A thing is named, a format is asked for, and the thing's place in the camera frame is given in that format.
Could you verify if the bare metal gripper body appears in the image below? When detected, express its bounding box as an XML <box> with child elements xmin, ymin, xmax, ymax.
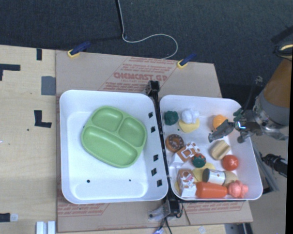
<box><xmin>233</xmin><ymin>110</ymin><xmax>290</xmax><ymax>141</ymax></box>

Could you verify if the orange toy fruit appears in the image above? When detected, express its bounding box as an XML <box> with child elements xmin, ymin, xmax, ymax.
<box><xmin>212</xmin><ymin>114</ymin><xmax>230</xmax><ymax>131</ymax></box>

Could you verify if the beige toy bread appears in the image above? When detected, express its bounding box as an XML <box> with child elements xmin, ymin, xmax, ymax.
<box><xmin>209</xmin><ymin>139</ymin><xmax>232</xmax><ymax>161</ymax></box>

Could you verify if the red toy tomato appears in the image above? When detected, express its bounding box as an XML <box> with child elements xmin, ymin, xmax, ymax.
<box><xmin>221</xmin><ymin>154</ymin><xmax>240</xmax><ymax>172</ymax></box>

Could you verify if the yellow flat toy slice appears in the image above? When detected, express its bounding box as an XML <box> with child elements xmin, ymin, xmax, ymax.
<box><xmin>191</xmin><ymin>162</ymin><xmax>217</xmax><ymax>184</ymax></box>
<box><xmin>177</xmin><ymin>117</ymin><xmax>200</xmax><ymax>134</ymax></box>

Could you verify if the white toy cauliflower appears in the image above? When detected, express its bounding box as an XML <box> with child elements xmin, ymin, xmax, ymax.
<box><xmin>180</xmin><ymin>108</ymin><xmax>200</xmax><ymax>125</ymax></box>

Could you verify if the white plastic tray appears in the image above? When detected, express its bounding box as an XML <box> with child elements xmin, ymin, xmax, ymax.
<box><xmin>55</xmin><ymin>89</ymin><xmax>173</xmax><ymax>209</ymax></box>
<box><xmin>155</xmin><ymin>94</ymin><xmax>267</xmax><ymax>205</ymax></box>

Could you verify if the green and red toy ball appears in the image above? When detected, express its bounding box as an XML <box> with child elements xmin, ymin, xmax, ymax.
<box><xmin>190</xmin><ymin>153</ymin><xmax>207</xmax><ymax>169</ymax></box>

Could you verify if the brown and white carton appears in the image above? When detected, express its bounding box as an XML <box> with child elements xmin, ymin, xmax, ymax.
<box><xmin>170</xmin><ymin>140</ymin><xmax>201</xmax><ymax>168</ymax></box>
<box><xmin>175</xmin><ymin>168</ymin><xmax>199</xmax><ymax>199</ymax></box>

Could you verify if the beige round toy biscuit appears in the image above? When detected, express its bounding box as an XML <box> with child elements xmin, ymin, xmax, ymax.
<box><xmin>222</xmin><ymin>170</ymin><xmax>240</xmax><ymax>188</ymax></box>

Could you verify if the small silver can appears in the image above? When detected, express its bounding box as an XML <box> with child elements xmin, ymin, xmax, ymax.
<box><xmin>201</xmin><ymin>168</ymin><xmax>227</xmax><ymax>187</ymax></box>

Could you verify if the brown doughnut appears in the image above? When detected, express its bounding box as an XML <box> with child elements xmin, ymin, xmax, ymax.
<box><xmin>164</xmin><ymin>133</ymin><xmax>185</xmax><ymax>154</ymax></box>

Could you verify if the green broccoli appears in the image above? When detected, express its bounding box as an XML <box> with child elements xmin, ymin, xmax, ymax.
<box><xmin>163</xmin><ymin>110</ymin><xmax>180</xmax><ymax>126</ymax></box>

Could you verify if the pink toy figure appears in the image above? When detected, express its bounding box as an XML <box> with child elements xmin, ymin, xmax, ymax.
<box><xmin>227</xmin><ymin>179</ymin><xmax>249</xmax><ymax>199</ymax></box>

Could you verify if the orange carrot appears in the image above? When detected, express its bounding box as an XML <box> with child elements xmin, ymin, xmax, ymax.
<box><xmin>194</xmin><ymin>181</ymin><xmax>229</xmax><ymax>201</ymax></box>

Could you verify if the thin black rod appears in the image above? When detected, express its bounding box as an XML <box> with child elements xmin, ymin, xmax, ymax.
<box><xmin>146</xmin><ymin>90</ymin><xmax>178</xmax><ymax>201</ymax></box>

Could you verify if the green divided plate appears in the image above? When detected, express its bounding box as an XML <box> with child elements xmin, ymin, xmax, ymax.
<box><xmin>79</xmin><ymin>104</ymin><xmax>149</xmax><ymax>170</ymax></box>

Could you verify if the brown cardboard board red print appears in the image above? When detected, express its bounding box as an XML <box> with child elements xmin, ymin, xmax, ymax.
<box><xmin>47</xmin><ymin>49</ymin><xmax>261</xmax><ymax>234</ymax></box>

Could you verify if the black cylinder on white bracket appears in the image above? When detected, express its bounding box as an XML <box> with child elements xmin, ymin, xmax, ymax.
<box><xmin>260</xmin><ymin>153</ymin><xmax>289</xmax><ymax>178</ymax></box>

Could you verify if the black block with thin wires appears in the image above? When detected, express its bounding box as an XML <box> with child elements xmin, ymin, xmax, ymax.
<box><xmin>145</xmin><ymin>80</ymin><xmax>162</xmax><ymax>97</ymax></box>
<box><xmin>166</xmin><ymin>198</ymin><xmax>183</xmax><ymax>218</ymax></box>

